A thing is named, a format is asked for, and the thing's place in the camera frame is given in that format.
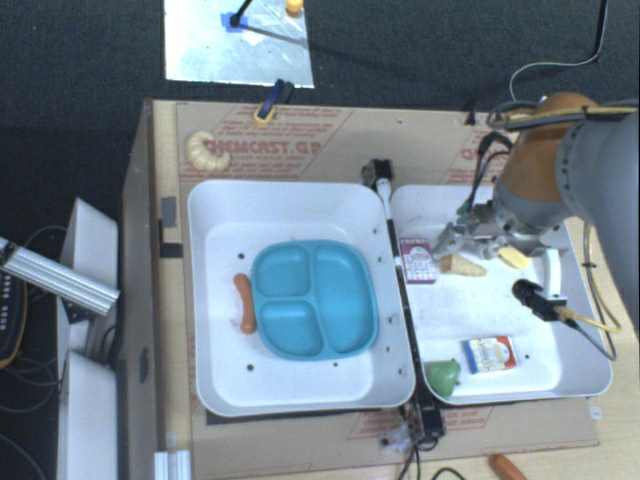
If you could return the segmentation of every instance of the electrical connector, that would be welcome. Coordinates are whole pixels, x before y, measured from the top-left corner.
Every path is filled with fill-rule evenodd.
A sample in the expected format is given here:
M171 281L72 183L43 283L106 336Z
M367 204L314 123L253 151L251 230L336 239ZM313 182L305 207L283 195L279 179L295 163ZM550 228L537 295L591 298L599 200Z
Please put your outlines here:
M531 308L533 314L545 322L559 320L560 318L556 308L565 307L567 304L566 299L545 299L539 293L542 291L542 286L527 281L526 279L516 281L511 291L521 304Z

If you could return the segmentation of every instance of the yellow ball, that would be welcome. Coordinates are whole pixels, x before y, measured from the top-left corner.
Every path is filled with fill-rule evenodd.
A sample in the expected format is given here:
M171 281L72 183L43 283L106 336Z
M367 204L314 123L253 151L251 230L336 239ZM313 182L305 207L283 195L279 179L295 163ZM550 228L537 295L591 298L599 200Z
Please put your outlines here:
M298 14L302 10L304 0L287 0L285 7L291 14Z

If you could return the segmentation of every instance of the dark floor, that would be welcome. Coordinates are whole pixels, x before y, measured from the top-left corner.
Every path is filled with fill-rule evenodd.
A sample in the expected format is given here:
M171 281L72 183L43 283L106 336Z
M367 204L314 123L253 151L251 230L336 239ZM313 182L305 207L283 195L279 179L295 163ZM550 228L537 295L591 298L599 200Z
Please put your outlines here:
M580 61L594 46L600 0L305 0L316 88L293 103L480 110L510 99L523 64ZM537 99L578 91L638 96L640 0L610 0L600 61L538 68L516 80ZM145 97L259 101L248 86L164 79L163 0L0 0L0 236L24 242L65 225L75 197L113 218ZM50 301L34 306L23 353L55 354ZM37 399L0 372L0 404ZM0 432L55 477L57 404L0 411ZM3 480L37 478L0 442Z

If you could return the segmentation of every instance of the white plastic part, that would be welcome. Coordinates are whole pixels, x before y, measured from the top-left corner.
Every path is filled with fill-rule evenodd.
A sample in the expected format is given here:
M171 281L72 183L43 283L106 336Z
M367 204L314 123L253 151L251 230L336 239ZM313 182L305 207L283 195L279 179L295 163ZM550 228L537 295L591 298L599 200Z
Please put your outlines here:
M115 372L69 352L60 395L60 480L118 478Z
M228 151L217 155L207 148L207 142L213 140L213 135L205 131L195 132L187 140L187 158L199 171L224 172L231 165L231 154Z
M155 480L191 480L191 453L189 450L177 452L156 452Z
M391 219L391 182L386 178L382 178L376 181L376 189L380 199L382 199L384 214L387 219Z
M542 283L542 296L547 300L561 298L562 265L558 249L549 247L542 254L542 267L544 281Z
M370 189L344 183L206 181L190 194L190 254L200 400L223 416L396 407L415 386L386 217ZM364 258L378 307L378 336L340 360L276 356L240 331L233 284L265 247L336 240Z

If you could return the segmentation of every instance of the blue divided plate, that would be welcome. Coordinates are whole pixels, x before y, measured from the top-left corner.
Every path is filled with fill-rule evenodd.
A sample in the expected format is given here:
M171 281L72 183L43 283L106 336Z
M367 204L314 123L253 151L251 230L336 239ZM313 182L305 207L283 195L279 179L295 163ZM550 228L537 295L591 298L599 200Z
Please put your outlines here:
M378 333L369 271L346 244L308 240L267 247L253 263L251 286L260 336L287 359L356 355Z

